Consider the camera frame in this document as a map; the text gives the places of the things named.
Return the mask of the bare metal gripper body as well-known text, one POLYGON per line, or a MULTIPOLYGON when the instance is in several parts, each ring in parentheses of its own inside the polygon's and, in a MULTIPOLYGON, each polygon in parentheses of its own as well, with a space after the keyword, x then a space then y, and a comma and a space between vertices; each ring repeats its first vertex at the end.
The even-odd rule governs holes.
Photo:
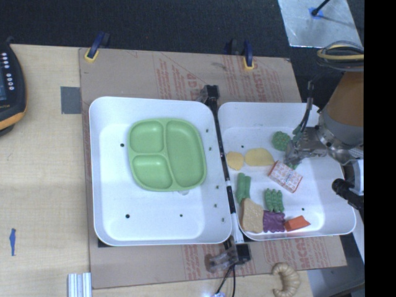
POLYGON ((341 165, 364 159, 362 146, 348 145, 324 127, 306 127, 295 147, 298 153, 310 153, 310 158, 329 156, 341 165))

